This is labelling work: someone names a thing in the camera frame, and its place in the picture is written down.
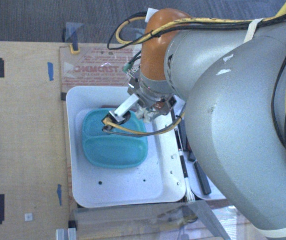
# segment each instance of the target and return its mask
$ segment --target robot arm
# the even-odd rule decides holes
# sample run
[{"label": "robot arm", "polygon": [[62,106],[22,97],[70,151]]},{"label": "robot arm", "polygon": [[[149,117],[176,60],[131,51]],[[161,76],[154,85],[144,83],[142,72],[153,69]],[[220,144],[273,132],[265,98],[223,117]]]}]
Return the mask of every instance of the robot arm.
[{"label": "robot arm", "polygon": [[[186,17],[161,10],[145,33]],[[286,239],[286,15],[277,19],[246,43],[242,23],[194,23],[199,29],[143,43],[140,68],[129,72],[131,96],[111,114],[137,106],[151,121],[173,109],[175,95],[186,101],[187,136],[206,174],[263,235]]]}]

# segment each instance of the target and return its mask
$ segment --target black handle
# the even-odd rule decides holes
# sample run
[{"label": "black handle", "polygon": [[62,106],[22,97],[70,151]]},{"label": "black handle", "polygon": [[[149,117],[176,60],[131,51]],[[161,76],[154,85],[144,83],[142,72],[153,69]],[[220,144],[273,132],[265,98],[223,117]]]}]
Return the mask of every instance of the black handle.
[{"label": "black handle", "polygon": [[194,163],[194,167],[196,169],[196,173],[199,179],[199,183],[201,185],[202,191],[204,195],[209,195],[212,193],[211,187],[209,186],[209,182],[207,176],[201,166],[199,165],[198,161]]}]

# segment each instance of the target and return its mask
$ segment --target gray carpet floor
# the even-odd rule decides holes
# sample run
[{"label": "gray carpet floor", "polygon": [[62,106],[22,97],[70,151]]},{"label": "gray carpet floor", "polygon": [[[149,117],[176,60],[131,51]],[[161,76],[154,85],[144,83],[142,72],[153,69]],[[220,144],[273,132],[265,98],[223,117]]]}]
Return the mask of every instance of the gray carpet floor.
[{"label": "gray carpet floor", "polygon": [[[106,43],[122,20],[148,8],[174,8],[193,17],[252,19],[274,16],[285,2],[286,0],[0,0],[0,41],[62,42],[66,24],[80,23],[80,42]],[[142,23],[132,26],[133,30],[143,28]]]}]

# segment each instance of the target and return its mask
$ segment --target white tray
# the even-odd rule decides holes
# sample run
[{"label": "white tray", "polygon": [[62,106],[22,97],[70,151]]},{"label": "white tray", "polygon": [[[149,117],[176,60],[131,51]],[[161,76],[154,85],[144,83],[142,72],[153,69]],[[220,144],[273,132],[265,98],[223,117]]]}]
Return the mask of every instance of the white tray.
[{"label": "white tray", "polygon": [[[78,86],[67,93],[73,196],[82,207],[171,203],[185,195],[174,131],[148,137],[148,155],[138,167],[101,168],[85,158],[81,138],[85,115],[101,107],[117,107],[128,97],[126,87]],[[145,126],[148,132],[153,132],[171,122],[170,115],[160,116]]]}]

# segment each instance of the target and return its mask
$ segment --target blue tape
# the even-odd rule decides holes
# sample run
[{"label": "blue tape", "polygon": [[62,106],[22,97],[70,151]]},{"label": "blue tape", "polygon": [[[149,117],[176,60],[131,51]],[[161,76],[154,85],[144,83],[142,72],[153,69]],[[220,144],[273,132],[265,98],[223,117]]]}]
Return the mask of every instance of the blue tape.
[{"label": "blue tape", "polygon": [[62,206],[62,185],[57,185],[57,196],[59,200],[59,206]]},{"label": "blue tape", "polygon": [[52,63],[47,63],[49,81],[54,81],[54,66]]},{"label": "blue tape", "polygon": [[74,51],[78,51],[78,38],[77,33],[74,27],[71,28],[72,30],[72,46]]}]

